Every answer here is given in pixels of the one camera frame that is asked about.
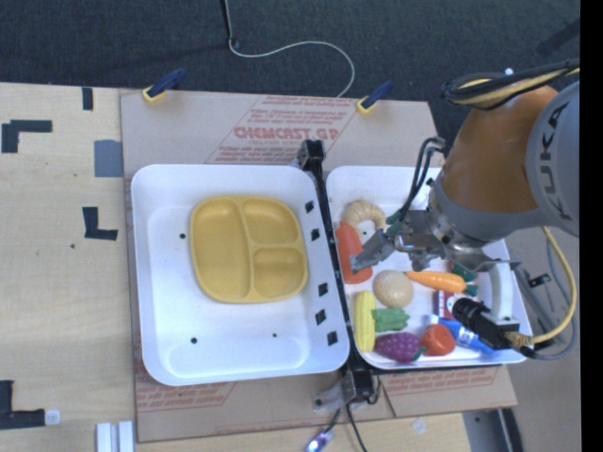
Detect green leafy vegetable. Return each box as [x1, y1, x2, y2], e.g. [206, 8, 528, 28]
[370, 306, 412, 333]

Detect yellow divided plate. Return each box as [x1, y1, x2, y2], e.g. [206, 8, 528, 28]
[189, 195, 310, 305]

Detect red orange tomato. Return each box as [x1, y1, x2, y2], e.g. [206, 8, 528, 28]
[419, 323, 457, 358]

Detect blue and white tube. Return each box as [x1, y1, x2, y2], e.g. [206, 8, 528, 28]
[422, 314, 496, 355]

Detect brown cardboard board red print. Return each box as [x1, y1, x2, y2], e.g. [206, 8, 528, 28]
[120, 89, 519, 444]

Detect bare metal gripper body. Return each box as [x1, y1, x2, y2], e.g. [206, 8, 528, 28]
[394, 208, 496, 273]

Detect thin black rod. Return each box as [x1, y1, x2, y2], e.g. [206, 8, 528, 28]
[311, 168, 360, 374]

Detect red and white packet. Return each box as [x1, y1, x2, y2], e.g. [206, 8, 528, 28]
[432, 289, 466, 321]

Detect black block with thin wires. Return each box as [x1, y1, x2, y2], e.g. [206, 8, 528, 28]
[346, 367, 376, 400]
[295, 138, 327, 172]

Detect purple grapes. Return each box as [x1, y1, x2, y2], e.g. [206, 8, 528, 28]
[373, 331, 424, 364]

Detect beige croissant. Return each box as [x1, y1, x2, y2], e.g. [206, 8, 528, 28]
[342, 199, 388, 235]

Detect white plastic tray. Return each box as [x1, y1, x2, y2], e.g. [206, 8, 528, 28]
[130, 163, 351, 387]
[325, 165, 534, 371]

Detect yellow corn cob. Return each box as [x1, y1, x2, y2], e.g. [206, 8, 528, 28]
[353, 290, 378, 353]

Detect orange carrot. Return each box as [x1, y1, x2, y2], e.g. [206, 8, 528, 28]
[404, 269, 479, 298]

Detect red orange pepper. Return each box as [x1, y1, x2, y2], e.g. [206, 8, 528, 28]
[334, 220, 374, 285]

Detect black cylinder on white bracket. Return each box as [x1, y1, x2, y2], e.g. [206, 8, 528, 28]
[450, 259, 522, 350]

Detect beige potato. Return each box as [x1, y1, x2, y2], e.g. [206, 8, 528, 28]
[372, 269, 416, 310]

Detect dark green toy vegetable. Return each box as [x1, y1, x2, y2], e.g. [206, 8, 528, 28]
[449, 261, 479, 283]

